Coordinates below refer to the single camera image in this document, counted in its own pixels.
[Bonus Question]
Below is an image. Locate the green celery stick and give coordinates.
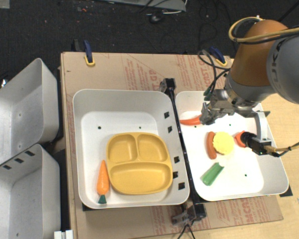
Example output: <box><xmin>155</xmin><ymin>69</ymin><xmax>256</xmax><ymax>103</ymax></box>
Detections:
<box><xmin>201</xmin><ymin>162</ymin><xmax>225</xmax><ymax>187</ymax></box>

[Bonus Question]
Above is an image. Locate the red sausage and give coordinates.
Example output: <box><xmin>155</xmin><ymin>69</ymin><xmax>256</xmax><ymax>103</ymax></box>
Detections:
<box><xmin>206</xmin><ymin>131</ymin><xmax>218</xmax><ymax>160</ymax></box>

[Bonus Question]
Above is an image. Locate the brown cardboard board red print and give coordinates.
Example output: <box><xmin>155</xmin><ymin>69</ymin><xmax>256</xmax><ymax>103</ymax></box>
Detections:
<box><xmin>60</xmin><ymin>51</ymin><xmax>284</xmax><ymax>239</ymax></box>

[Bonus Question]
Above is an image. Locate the black block with thin wires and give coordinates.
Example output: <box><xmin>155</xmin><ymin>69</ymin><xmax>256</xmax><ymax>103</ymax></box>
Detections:
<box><xmin>159</xmin><ymin>78</ymin><xmax>176</xmax><ymax>93</ymax></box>
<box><xmin>171</xmin><ymin>203</ymin><xmax>207</xmax><ymax>226</ymax></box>

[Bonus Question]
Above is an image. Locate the black computer mouse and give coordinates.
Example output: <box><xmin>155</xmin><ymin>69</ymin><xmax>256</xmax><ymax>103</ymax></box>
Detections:
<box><xmin>149</xmin><ymin>9</ymin><xmax>165</xmax><ymax>24</ymax></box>

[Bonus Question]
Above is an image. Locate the yellow divided plate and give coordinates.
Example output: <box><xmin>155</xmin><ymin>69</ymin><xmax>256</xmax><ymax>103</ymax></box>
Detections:
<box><xmin>106</xmin><ymin>132</ymin><xmax>174</xmax><ymax>196</ymax></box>

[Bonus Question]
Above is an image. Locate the orange carrot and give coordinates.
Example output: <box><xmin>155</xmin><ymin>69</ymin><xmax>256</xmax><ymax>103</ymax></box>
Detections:
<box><xmin>96</xmin><ymin>159</ymin><xmax>111</xmax><ymax>205</ymax></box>

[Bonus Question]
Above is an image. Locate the orange chili pepper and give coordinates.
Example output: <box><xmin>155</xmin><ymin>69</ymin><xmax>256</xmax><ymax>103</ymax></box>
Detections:
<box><xmin>179</xmin><ymin>115</ymin><xmax>204</xmax><ymax>127</ymax></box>

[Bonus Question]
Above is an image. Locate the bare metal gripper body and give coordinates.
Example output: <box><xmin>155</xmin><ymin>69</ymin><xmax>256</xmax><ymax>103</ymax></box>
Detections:
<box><xmin>208</xmin><ymin>89</ymin><xmax>237</xmax><ymax>117</ymax></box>

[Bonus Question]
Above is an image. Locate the white plastic tray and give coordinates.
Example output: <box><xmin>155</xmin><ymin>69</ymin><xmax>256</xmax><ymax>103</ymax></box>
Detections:
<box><xmin>72</xmin><ymin>88</ymin><xmax>191</xmax><ymax>210</ymax></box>
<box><xmin>175</xmin><ymin>91</ymin><xmax>290</xmax><ymax>202</ymax></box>
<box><xmin>0</xmin><ymin>143</ymin><xmax>62</xmax><ymax>239</ymax></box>
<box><xmin>0</xmin><ymin>57</ymin><xmax>60</xmax><ymax>171</ymax></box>

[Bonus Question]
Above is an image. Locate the black cylinder on white bracket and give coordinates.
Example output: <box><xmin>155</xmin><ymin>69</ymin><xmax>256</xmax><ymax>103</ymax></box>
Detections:
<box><xmin>240</xmin><ymin>110</ymin><xmax>274</xmax><ymax>156</ymax></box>

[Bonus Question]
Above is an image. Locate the yellow round biscuit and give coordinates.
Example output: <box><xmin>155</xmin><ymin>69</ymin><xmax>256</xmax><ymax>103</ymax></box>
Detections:
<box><xmin>212</xmin><ymin>131</ymin><xmax>235</xmax><ymax>156</ymax></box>

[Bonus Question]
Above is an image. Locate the orange round toy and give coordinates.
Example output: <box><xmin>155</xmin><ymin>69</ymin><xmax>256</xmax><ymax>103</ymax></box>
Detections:
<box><xmin>234</xmin><ymin>130</ymin><xmax>247</xmax><ymax>148</ymax></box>

